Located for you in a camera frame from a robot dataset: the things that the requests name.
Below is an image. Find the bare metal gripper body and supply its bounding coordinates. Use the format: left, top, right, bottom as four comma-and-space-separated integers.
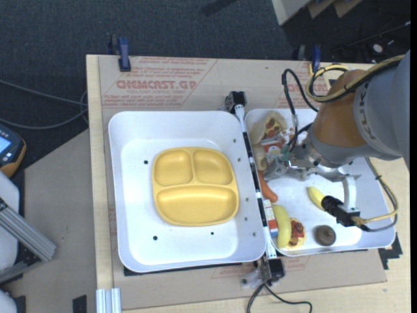
282, 148, 347, 178

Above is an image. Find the beige toy doughnut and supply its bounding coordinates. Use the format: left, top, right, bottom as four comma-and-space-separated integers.
252, 143, 268, 172

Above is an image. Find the orange toy sausage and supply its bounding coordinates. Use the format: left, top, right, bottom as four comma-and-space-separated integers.
257, 170, 279, 204

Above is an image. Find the white plastic tray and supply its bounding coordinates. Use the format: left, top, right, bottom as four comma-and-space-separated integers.
244, 108, 397, 258
108, 110, 268, 274

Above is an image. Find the yellow banana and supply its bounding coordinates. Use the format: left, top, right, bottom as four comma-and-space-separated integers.
271, 203, 293, 249
308, 185, 327, 212

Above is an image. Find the thin black and white rod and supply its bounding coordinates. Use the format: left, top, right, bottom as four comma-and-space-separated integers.
234, 104, 278, 259

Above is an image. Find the white packet with orange print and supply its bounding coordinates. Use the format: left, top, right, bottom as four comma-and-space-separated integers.
280, 127, 298, 145

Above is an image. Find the beige toy bread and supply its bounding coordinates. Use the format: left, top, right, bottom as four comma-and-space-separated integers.
248, 119, 268, 145

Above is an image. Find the toy pizza slice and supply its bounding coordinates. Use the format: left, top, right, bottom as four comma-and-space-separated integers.
263, 110, 288, 140
283, 217, 308, 250

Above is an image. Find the brown toy biscuit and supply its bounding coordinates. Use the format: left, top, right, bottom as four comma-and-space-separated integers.
313, 225, 337, 247

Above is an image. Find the yellow divided plate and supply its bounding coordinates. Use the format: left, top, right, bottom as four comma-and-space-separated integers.
151, 147, 240, 228

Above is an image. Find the brown cardboard board, red print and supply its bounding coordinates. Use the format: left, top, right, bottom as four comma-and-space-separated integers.
97, 55, 389, 311

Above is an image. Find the black cylinder on white bracket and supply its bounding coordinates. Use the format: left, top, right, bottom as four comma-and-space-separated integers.
321, 175, 362, 228

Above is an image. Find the black block with thin wires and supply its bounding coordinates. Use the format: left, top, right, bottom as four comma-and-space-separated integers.
259, 258, 287, 287
223, 91, 248, 114

